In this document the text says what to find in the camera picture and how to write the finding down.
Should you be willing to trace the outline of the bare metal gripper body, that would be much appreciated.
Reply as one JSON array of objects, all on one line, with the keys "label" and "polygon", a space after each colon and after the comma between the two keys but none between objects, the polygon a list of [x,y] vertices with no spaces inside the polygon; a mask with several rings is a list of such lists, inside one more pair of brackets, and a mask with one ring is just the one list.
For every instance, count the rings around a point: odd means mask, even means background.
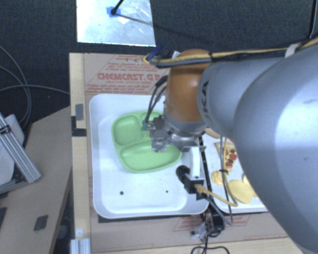
[{"label": "bare metal gripper body", "polygon": [[202,134],[202,121],[181,122],[164,114],[149,121],[149,134],[155,152],[165,151],[168,145],[188,152],[198,146],[196,138]]}]

